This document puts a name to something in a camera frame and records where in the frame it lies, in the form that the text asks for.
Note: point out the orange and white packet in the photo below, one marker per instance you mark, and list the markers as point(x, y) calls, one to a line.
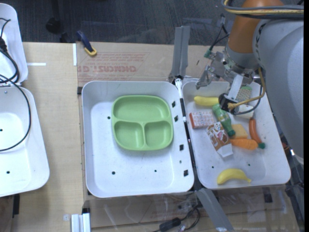
point(201, 120)

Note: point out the orange sausage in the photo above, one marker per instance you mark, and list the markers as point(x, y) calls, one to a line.
point(254, 130)

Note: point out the yellow banana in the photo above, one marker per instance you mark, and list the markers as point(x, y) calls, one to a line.
point(205, 100)
point(230, 175)

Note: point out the black cylinder on white bracket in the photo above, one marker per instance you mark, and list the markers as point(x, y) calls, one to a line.
point(234, 91)

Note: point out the yellow cheese block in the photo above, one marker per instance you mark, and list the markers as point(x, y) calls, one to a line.
point(240, 131)

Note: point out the green divided plate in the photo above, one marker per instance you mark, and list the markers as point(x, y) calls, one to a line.
point(142, 122)

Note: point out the white plastic tray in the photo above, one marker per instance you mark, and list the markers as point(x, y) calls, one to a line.
point(241, 161)
point(135, 168)
point(10, 45)
point(17, 153)

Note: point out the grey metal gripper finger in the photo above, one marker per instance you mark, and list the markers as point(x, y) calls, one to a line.
point(214, 74)
point(204, 78)

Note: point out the orange carrot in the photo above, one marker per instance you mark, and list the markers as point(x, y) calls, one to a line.
point(243, 143)

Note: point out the brown and white carton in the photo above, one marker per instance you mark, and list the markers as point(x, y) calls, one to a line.
point(218, 136)

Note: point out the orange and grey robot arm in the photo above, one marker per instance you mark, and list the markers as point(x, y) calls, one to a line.
point(277, 57)

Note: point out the brown cardboard board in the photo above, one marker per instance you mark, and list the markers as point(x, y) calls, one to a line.
point(116, 64)

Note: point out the green bottle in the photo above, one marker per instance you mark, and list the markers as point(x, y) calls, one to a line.
point(223, 118)

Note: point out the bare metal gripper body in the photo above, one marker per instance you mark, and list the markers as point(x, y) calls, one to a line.
point(223, 66)

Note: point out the green checkered biscuit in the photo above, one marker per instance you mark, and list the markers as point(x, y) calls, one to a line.
point(244, 94)

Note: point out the white wedge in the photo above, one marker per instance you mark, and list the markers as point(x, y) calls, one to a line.
point(246, 112)

